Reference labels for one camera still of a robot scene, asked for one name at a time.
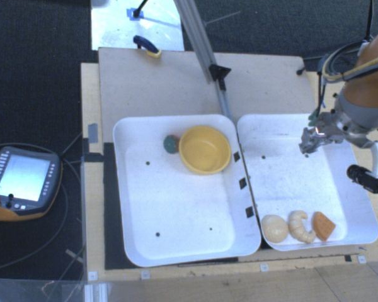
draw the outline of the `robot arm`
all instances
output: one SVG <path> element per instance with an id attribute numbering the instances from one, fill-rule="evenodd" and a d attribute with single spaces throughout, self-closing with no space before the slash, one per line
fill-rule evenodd
<path id="1" fill-rule="evenodd" d="M 341 143 L 344 139 L 359 148 L 370 148 L 374 158 L 372 172 L 365 168 L 364 173 L 378 179 L 378 142 L 367 135 L 378 129 L 378 36 L 360 48 L 358 60 L 352 70 L 333 73 L 331 62 L 340 54 L 336 51 L 324 59 L 320 84 L 346 81 L 336 96 L 335 107 L 330 112 L 319 113 L 318 109 L 309 117 L 312 128 L 305 128 L 301 137 L 300 150 L 303 154 L 315 152 L 320 146 Z M 362 173 L 356 168 L 348 173 L 355 182 L 360 183 Z"/>

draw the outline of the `wooden table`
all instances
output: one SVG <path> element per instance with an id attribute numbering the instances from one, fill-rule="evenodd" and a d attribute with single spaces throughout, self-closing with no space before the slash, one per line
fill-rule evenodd
<path id="1" fill-rule="evenodd" d="M 100 62 L 105 53 L 100 51 Z M 143 61 L 143 56 L 137 50 L 129 50 L 128 54 L 111 53 L 117 57 L 126 57 L 131 62 Z M 138 53 L 132 58 L 131 53 Z M 165 62 L 170 61 L 169 55 L 164 53 Z M 196 66 L 194 55 L 189 56 L 191 66 Z M 249 113 L 249 109 L 256 107 L 260 113 L 274 113 L 275 107 L 269 106 L 270 101 L 287 94 L 285 105 L 279 106 L 283 113 L 307 113 L 313 108 L 312 93 L 316 91 L 316 74 L 304 73 L 300 77 L 291 76 L 302 67 L 302 60 L 297 57 L 279 57 L 264 55 L 235 55 L 217 54 L 220 65 L 234 66 L 232 75 L 226 79 L 228 91 L 232 91 L 242 83 L 254 82 L 258 87 L 260 97 L 245 98 L 247 88 L 236 89 L 236 94 L 229 94 L 234 119 Z M 203 84 L 204 76 L 198 69 L 199 75 L 190 79 Z M 123 81 L 130 82 L 135 77 L 125 76 Z M 81 65 L 81 91 L 83 100 L 83 136 L 88 138 L 89 126 L 98 127 L 98 140 L 89 143 L 89 151 L 103 154 L 103 142 L 112 140 L 110 128 L 115 118 L 122 118 L 120 113 L 109 113 L 104 109 L 104 99 L 112 99 L 113 95 L 106 95 L 100 83 L 100 68 L 98 64 Z M 163 84 L 173 86 L 173 78 L 164 78 Z M 335 84 L 328 89 L 328 95 L 339 91 L 341 85 Z M 291 103 L 291 98 L 298 102 Z M 238 106 L 239 100 L 244 105 Z M 327 97 L 326 105 L 331 106 L 332 100 Z M 131 104 L 121 104 L 122 112 L 129 113 Z M 218 105 L 212 104 L 212 112 Z M 198 105 L 195 111 L 206 114 L 208 107 Z M 372 133 L 370 138 L 378 140 L 378 132 Z M 371 154 L 367 150 L 353 148 L 358 164 L 370 168 Z M 105 244 L 103 226 L 103 163 L 85 162 L 83 164 L 83 210 L 85 213 L 87 240 L 87 273 L 88 281 L 114 282 L 118 284 L 112 289 L 110 298 L 114 301 L 364 301 L 376 300 L 378 297 L 378 240 L 369 245 L 332 247 L 321 250 L 300 250 L 293 252 L 278 252 L 275 250 L 257 251 L 247 257 L 240 257 L 239 262 L 229 264 L 189 265 L 189 266 L 161 266 L 150 269 L 120 269 L 105 270 Z M 378 194 L 369 194 L 372 206 L 378 219 Z M 345 255 L 351 257 L 347 262 Z M 150 277 L 149 281 L 140 281 Z"/>

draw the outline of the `screen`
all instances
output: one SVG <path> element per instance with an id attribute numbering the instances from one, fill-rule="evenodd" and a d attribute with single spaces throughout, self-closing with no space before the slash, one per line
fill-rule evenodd
<path id="1" fill-rule="evenodd" d="M 49 165 L 48 160 L 11 155 L 0 181 L 0 195 L 38 201 Z"/>

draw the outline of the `black hole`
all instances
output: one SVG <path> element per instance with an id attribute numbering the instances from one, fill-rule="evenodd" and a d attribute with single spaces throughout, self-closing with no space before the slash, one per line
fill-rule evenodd
<path id="1" fill-rule="evenodd" d="M 245 212 L 246 212 L 246 217 L 248 217 L 248 218 L 250 218 L 250 217 L 252 217 L 252 216 L 255 215 L 255 213 L 253 212 L 253 207 L 252 206 L 246 208 Z"/>
<path id="2" fill-rule="evenodd" d="M 242 178 L 240 181 L 239 181 L 239 187 L 241 187 L 241 189 L 244 189 L 246 187 L 246 178 Z"/>
<path id="3" fill-rule="evenodd" d="M 234 160 L 235 162 L 237 162 L 241 157 L 239 156 L 239 153 L 238 152 L 235 152 L 234 153 Z"/>

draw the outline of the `toy food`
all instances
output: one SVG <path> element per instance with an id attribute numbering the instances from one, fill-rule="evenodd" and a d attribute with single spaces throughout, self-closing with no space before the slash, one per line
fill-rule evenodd
<path id="1" fill-rule="evenodd" d="M 289 217 L 289 230 L 291 236 L 295 239 L 299 240 L 300 242 L 304 243 L 312 243 L 316 238 L 316 234 L 314 230 L 307 232 L 302 223 L 302 219 L 307 219 L 308 215 L 305 211 L 302 210 L 295 210 L 291 212 Z"/>
<path id="2" fill-rule="evenodd" d="M 312 219 L 312 227 L 316 232 L 316 236 L 324 242 L 327 241 L 330 234 L 332 234 L 336 225 L 326 217 L 322 212 L 317 211 Z"/>
<path id="3" fill-rule="evenodd" d="M 283 218 L 277 215 L 266 215 L 262 219 L 262 229 L 266 240 L 280 243 L 289 234 L 289 227 Z"/>

